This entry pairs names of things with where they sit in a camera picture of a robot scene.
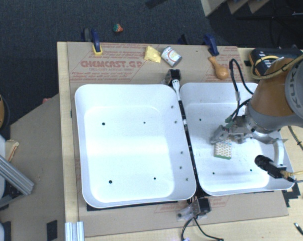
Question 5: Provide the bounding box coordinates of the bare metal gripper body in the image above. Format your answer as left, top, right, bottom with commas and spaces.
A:
225, 115, 258, 142

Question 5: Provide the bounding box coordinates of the white patterned packet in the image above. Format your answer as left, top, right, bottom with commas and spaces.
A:
213, 138, 233, 160

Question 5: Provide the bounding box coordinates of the white plastic tray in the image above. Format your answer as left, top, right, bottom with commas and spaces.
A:
179, 82, 296, 197
74, 84, 198, 209

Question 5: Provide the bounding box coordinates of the thin black and white rod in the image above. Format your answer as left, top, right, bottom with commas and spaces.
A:
171, 79, 200, 187

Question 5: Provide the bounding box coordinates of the brown chicken drumstick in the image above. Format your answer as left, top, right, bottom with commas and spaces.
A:
208, 56, 230, 80

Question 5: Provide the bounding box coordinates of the small white and orange can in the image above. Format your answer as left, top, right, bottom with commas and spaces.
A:
161, 46, 183, 68

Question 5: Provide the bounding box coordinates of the yellow cheese wedge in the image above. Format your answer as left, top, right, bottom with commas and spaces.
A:
144, 45, 162, 64

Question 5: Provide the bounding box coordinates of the brown cardboard board, red print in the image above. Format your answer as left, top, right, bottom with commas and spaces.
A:
66, 42, 290, 238

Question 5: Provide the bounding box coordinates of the black cylinder on white bracket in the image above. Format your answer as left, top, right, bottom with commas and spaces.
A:
254, 131, 289, 179

